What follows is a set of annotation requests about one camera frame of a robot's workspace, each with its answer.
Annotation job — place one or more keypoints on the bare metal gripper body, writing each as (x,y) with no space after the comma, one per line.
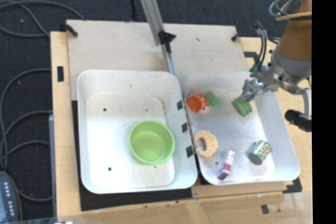
(273,81)

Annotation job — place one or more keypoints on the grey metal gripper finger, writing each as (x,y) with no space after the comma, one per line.
(244,94)
(252,97)

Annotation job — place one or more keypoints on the green ribbed toy vegetable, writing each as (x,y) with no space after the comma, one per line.
(242,108)

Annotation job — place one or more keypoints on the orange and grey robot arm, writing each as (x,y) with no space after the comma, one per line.
(295,39)

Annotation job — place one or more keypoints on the white plastic tray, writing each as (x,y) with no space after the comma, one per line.
(236,136)
(110,139)

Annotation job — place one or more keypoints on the orange carrot with green top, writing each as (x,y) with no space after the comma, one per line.
(197,103)

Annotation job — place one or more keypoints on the green can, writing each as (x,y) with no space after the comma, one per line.
(260,152)

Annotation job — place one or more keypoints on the thin black and white rod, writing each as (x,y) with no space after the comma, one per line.
(189,126)

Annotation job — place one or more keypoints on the pink and purple carton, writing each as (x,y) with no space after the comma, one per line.
(228,165)

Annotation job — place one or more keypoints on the green bowl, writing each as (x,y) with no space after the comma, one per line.
(151,142)

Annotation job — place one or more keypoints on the pale flat board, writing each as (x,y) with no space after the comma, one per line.
(118,44)

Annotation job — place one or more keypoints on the black cylinder on white bracket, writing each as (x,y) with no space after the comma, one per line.
(299,119)

